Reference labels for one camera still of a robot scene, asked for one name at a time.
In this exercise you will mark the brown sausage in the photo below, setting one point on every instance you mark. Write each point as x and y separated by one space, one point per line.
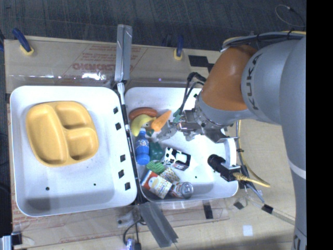
143 111

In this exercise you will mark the yellow divided plate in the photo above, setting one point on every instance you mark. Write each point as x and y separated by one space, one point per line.
59 134

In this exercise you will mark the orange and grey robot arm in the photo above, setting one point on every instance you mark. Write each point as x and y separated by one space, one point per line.
270 82

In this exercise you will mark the dark green packet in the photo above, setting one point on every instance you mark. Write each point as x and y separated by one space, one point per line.
156 152

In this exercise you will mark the brown cardboard board red print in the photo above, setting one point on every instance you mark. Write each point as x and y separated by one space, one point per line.
65 59

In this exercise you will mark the black and white carton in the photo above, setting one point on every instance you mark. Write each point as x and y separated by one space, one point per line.
178 157

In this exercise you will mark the orange carrot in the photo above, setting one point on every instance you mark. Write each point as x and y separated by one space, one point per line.
161 121

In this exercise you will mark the thin black and white rod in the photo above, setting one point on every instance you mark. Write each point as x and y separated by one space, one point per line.
125 118

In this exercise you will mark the red and silver can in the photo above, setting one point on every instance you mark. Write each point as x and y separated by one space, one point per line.
183 189

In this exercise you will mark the white plastic tray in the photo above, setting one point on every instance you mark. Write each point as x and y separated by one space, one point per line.
208 176
78 191

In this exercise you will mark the black cylinder on white bracket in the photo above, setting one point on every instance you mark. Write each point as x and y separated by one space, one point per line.
221 165

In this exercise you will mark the green ribbed toy vegetable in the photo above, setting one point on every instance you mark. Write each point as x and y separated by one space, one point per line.
156 167

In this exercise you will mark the yellow banana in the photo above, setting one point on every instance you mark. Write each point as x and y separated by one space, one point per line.
138 124

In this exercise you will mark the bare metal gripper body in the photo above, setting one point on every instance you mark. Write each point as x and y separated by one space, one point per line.
191 125

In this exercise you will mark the blue plastic bottle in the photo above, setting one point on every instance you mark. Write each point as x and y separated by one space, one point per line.
142 150

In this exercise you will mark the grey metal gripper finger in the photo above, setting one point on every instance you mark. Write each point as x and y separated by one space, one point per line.
172 125
164 135

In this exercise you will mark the orange and white carton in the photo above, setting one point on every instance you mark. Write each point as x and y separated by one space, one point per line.
156 184

